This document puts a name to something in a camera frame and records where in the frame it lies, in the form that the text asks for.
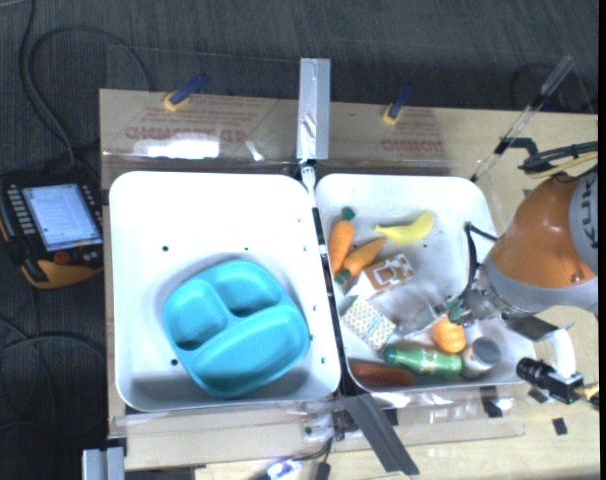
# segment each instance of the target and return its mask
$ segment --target wooden table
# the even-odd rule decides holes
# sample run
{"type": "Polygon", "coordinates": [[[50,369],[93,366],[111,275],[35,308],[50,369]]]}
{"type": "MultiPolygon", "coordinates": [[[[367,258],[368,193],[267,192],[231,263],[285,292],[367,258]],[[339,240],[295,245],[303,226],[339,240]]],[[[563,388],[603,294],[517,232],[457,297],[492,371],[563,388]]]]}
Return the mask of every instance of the wooden table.
{"type": "MultiPolygon", "coordinates": [[[[141,109],[159,95],[133,91],[101,92],[102,146],[108,150],[113,138],[141,116],[141,109]]],[[[289,116],[288,102],[283,104],[289,116]]],[[[516,120],[518,112],[415,109],[426,128],[427,140],[439,144],[438,159],[469,176],[479,159],[485,158],[498,138],[516,120]]],[[[376,105],[332,104],[331,140],[341,141],[358,123],[360,137],[383,140],[376,105]]],[[[535,139],[539,150],[597,140],[598,117],[590,115],[539,113],[530,122],[526,135],[535,139]]],[[[527,190],[538,181],[527,178],[517,166],[525,151],[509,150],[492,172],[479,180],[497,231],[501,231],[527,190]]],[[[104,155],[103,189],[128,170],[145,168],[118,154],[104,155]]],[[[155,163],[151,168],[159,168],[155,163]]],[[[110,223],[106,211],[106,321],[108,348],[109,419],[112,437],[127,443],[127,471],[188,467],[197,479],[249,479],[265,472],[279,457],[307,453],[319,448],[307,442],[303,432],[305,415],[279,407],[260,411],[239,408],[232,411],[182,411],[165,415],[127,415],[114,379],[114,314],[110,262],[110,223]]],[[[572,324],[577,368],[586,383],[599,380],[598,322],[593,315],[573,307],[555,307],[540,317],[559,327],[572,324]]],[[[545,344],[537,344],[537,354],[550,354],[545,344]]],[[[528,386],[511,388],[507,398],[513,402],[506,418],[454,418],[448,422],[416,421],[400,411],[397,433],[408,446],[424,479],[548,479],[600,477],[599,412],[579,401],[564,405],[556,401],[539,403],[527,395],[528,386]],[[562,418],[566,434],[557,434],[553,420],[562,418]]],[[[386,473],[376,455],[358,433],[335,442],[328,459],[334,480],[404,477],[386,473]]],[[[303,462],[303,469],[288,478],[314,478],[316,462],[303,462]]]]}

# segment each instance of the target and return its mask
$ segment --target soda bottle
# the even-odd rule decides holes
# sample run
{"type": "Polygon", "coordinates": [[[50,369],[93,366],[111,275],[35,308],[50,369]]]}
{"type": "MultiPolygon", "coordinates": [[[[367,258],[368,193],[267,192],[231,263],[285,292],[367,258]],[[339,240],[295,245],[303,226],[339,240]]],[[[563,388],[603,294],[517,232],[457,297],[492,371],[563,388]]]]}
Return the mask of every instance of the soda bottle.
{"type": "Polygon", "coordinates": [[[458,354],[446,354],[423,347],[386,347],[383,350],[383,358],[389,364],[398,364],[423,375],[456,377],[461,373],[462,363],[458,354]]]}

